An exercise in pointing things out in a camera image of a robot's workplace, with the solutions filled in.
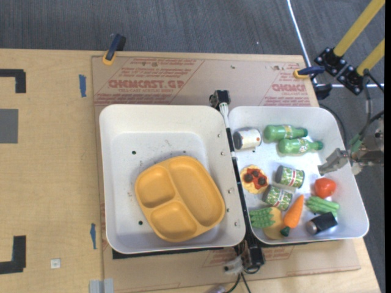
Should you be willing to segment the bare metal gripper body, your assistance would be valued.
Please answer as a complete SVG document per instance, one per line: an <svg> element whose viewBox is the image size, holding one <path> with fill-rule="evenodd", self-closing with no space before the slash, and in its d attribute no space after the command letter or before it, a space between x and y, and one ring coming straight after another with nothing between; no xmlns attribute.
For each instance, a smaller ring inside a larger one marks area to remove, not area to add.
<svg viewBox="0 0 391 293"><path fill-rule="evenodd" d="M350 141L350 157L359 167L384 165L384 119L371 120Z"/></svg>

